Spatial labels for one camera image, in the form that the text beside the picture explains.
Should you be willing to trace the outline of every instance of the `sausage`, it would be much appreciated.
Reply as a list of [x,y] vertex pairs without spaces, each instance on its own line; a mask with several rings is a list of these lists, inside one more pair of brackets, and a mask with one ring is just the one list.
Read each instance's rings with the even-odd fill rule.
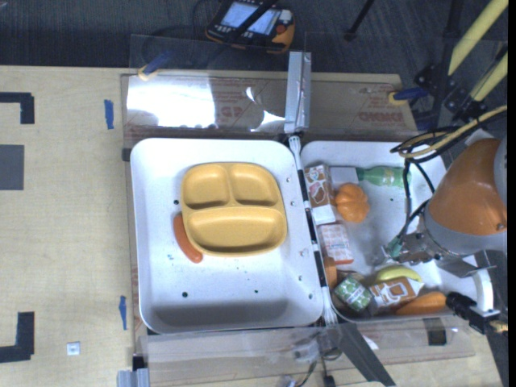
[[186,257],[195,264],[201,262],[202,252],[197,250],[196,247],[194,247],[189,241],[188,235],[186,234],[182,214],[178,214],[174,217],[173,227],[177,244],[179,245],[179,248],[183,251],[183,253],[186,255]]

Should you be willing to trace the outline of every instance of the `green can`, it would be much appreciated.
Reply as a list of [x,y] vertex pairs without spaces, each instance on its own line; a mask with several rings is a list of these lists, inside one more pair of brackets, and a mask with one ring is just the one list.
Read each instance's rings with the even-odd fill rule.
[[371,292],[353,277],[346,277],[333,290],[335,295],[355,311],[362,311],[371,303]]

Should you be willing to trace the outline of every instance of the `yellow bar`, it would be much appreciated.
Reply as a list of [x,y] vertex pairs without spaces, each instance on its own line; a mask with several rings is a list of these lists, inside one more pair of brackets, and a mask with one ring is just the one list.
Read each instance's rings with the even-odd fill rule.
[[501,79],[507,76],[507,66],[509,65],[509,52],[507,52],[498,62],[496,67],[487,77],[483,77],[472,89],[469,95],[474,101],[481,102],[491,93],[491,90],[500,83]]
[[469,30],[453,49],[448,76],[451,76],[466,56],[473,50],[478,41],[500,17],[509,5],[509,0],[491,0],[482,13],[476,18]]

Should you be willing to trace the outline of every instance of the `display screen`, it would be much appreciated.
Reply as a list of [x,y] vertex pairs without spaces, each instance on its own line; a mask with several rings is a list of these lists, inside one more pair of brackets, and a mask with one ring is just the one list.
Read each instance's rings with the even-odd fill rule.
[[[220,23],[223,26],[238,27],[250,15],[252,15],[257,8],[258,6],[252,4],[233,2]],[[262,16],[248,28],[248,30],[254,33],[261,33],[262,35],[268,35],[273,29],[274,23],[279,15],[279,10],[269,9],[263,13]]]

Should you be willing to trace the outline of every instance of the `banana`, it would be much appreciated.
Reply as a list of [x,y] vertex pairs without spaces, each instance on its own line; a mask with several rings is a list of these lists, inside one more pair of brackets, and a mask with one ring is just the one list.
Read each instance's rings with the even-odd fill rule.
[[389,267],[385,267],[377,272],[377,282],[383,282],[388,280],[393,280],[394,278],[406,277],[411,280],[416,280],[422,282],[421,276],[415,272],[413,269],[404,267],[403,265],[390,265]]

